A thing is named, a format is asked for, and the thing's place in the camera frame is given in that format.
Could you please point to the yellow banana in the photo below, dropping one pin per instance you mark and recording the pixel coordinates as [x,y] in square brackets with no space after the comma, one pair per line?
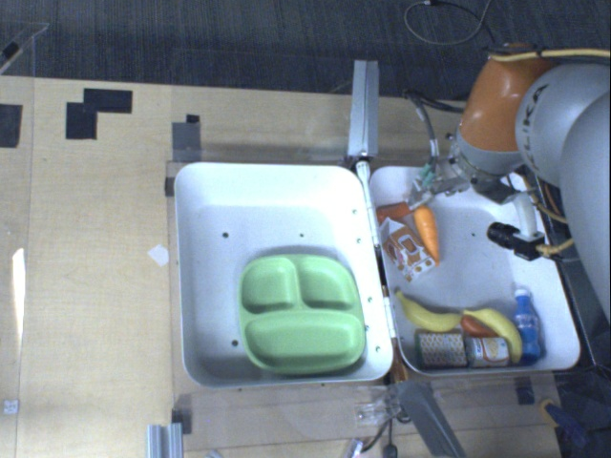
[506,329]
[425,318]

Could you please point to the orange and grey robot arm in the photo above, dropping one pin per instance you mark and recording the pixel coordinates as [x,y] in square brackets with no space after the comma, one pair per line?
[554,127]

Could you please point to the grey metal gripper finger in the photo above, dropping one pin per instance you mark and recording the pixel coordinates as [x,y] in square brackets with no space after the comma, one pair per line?
[427,197]
[414,200]

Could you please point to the red sausage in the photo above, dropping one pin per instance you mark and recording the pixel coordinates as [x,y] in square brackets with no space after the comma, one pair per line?
[391,211]
[475,327]

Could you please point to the blue bottle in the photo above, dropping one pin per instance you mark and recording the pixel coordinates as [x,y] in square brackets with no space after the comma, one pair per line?
[527,327]

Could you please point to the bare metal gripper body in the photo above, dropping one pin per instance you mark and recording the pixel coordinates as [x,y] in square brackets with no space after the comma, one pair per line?
[451,179]

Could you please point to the white and orange carton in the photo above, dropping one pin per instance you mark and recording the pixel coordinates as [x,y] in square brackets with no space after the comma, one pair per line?
[406,251]

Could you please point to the orange carrot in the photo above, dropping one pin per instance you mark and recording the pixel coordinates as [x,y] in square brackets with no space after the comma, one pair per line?
[427,234]

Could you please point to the green divided plate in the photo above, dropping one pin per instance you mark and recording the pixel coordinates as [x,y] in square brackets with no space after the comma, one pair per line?
[301,332]

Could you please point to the can with yellow label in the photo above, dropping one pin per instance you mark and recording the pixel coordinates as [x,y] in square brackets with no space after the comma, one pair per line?
[487,352]

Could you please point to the black cylinder on white bracket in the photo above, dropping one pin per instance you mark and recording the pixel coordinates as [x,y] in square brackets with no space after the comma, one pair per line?
[518,239]

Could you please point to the white plastic tray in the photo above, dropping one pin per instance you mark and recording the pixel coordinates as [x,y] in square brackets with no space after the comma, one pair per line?
[482,265]
[267,208]

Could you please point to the can with patterned label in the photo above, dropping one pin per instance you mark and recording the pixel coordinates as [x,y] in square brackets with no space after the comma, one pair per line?
[441,349]

